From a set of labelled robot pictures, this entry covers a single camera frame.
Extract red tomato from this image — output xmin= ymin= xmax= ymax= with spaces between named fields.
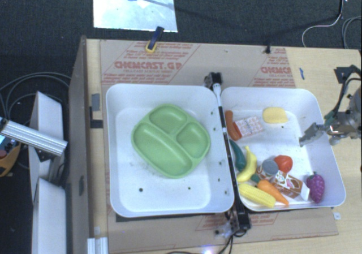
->
xmin=273 ymin=154 xmax=294 ymax=175

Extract yellow corn cob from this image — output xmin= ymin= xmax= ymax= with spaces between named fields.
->
xmin=238 ymin=182 xmax=277 ymax=209

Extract black block with thin wires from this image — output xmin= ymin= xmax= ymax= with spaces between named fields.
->
xmin=204 ymin=71 xmax=225 ymax=88
xmin=225 ymin=209 xmax=252 ymax=233

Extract small can with grey lid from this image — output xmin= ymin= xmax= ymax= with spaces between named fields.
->
xmin=256 ymin=158 xmax=279 ymax=183

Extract brown cardboard board, red print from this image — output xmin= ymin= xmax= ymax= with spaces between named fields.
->
xmin=99 ymin=39 xmax=339 ymax=251

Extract orange sausage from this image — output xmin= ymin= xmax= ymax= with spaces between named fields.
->
xmin=225 ymin=110 xmax=243 ymax=141

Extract orange carrot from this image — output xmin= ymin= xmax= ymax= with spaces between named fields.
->
xmin=251 ymin=173 xmax=290 ymax=206

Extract yellow banana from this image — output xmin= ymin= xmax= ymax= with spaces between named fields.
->
xmin=236 ymin=145 xmax=258 ymax=183

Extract purple grapes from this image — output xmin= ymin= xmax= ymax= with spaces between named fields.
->
xmin=305 ymin=171 xmax=326 ymax=204

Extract brown and white carton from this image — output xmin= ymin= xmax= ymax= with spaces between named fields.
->
xmin=272 ymin=170 xmax=311 ymax=202

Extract green divided plate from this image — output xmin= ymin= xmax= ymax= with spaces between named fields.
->
xmin=131 ymin=103 xmax=212 ymax=179

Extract dark green pepper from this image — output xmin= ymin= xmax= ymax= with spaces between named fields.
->
xmin=229 ymin=139 xmax=247 ymax=173

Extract thin black and white rod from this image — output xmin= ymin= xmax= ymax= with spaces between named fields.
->
xmin=212 ymin=83 xmax=242 ymax=214

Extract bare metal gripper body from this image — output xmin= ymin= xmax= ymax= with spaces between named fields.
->
xmin=327 ymin=110 xmax=362 ymax=146

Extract white plastic tray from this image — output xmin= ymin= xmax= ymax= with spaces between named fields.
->
xmin=219 ymin=86 xmax=347 ymax=212
xmin=105 ymin=83 xmax=236 ymax=218

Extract red and white packet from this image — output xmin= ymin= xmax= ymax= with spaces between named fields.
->
xmin=232 ymin=116 xmax=265 ymax=139

